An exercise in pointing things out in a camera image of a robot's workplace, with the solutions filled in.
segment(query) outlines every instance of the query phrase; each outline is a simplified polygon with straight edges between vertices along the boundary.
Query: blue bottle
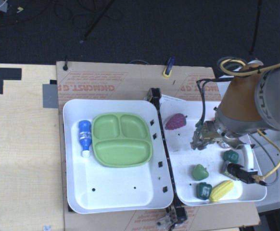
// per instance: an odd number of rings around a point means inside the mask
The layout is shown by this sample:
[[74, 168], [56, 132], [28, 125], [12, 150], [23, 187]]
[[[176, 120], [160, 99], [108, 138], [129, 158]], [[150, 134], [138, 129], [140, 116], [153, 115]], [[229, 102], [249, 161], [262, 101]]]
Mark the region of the blue bottle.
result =
[[89, 146], [92, 143], [91, 123], [88, 120], [79, 122], [79, 142], [82, 146], [82, 156], [88, 157], [90, 155]]

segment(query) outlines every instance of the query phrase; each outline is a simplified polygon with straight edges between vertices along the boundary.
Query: light wood surface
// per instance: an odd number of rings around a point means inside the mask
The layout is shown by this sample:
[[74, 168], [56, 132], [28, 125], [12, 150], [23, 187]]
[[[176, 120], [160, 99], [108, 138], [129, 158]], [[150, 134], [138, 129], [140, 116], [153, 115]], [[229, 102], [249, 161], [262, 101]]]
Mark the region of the light wood surface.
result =
[[42, 231], [44, 225], [62, 231], [58, 109], [43, 108], [42, 99], [56, 66], [0, 67], [22, 68], [22, 80], [5, 80], [0, 94], [0, 231]]

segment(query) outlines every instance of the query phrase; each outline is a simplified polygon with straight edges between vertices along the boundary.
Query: dark floor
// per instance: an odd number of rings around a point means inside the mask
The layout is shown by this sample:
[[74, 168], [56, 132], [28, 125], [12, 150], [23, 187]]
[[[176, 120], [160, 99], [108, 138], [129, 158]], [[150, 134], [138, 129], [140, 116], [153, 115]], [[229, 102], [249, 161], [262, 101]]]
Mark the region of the dark floor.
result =
[[280, 63], [280, 0], [8, 0], [0, 12], [0, 63], [143, 60], [215, 67], [225, 56]]

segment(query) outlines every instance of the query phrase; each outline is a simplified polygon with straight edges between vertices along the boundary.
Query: green dish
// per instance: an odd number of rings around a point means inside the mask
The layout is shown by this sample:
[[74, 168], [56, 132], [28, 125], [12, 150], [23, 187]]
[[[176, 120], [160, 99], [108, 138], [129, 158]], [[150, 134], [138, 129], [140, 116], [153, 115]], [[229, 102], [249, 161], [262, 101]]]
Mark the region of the green dish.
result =
[[149, 128], [132, 113], [105, 113], [92, 122], [92, 146], [96, 159], [107, 167], [134, 167], [153, 153]]

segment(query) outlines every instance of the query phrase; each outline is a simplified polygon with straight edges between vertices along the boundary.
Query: white tray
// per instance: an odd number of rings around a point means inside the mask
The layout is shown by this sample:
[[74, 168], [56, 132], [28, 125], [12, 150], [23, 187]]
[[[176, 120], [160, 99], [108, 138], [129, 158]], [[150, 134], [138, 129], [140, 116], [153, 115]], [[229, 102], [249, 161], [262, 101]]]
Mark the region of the white tray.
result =
[[[148, 125], [152, 138], [151, 159], [136, 167], [105, 167], [95, 158], [82, 157], [78, 123], [108, 112], [139, 115]], [[67, 199], [78, 213], [166, 208], [173, 201], [173, 189], [157, 110], [148, 101], [70, 100], [63, 108], [66, 149]]]
[[[205, 102], [206, 115], [205, 120], [214, 120], [214, 107], [218, 107], [219, 102]], [[246, 201], [260, 201], [265, 198], [267, 189], [259, 184], [246, 184], [242, 181], [234, 181], [233, 189], [221, 198], [218, 202], [210, 202], [196, 197], [196, 185], [199, 182], [206, 182], [213, 187], [224, 180], [231, 178], [220, 173], [223, 164], [222, 155], [226, 150], [221, 148], [217, 143], [210, 144], [206, 149], [199, 151], [193, 150], [192, 142], [195, 124], [202, 115], [202, 102], [198, 101], [166, 101], [162, 103], [160, 113], [165, 127], [166, 120], [175, 113], [182, 113], [187, 116], [187, 124], [176, 130], [165, 130], [165, 139], [168, 147], [169, 157], [172, 165], [175, 186], [179, 199], [186, 205], [205, 205], [220, 204]], [[244, 165], [241, 150], [236, 150], [240, 155], [241, 165]], [[197, 164], [202, 164], [207, 168], [209, 177], [196, 181], [191, 173]], [[254, 155], [255, 169], [261, 174], [258, 162]]]

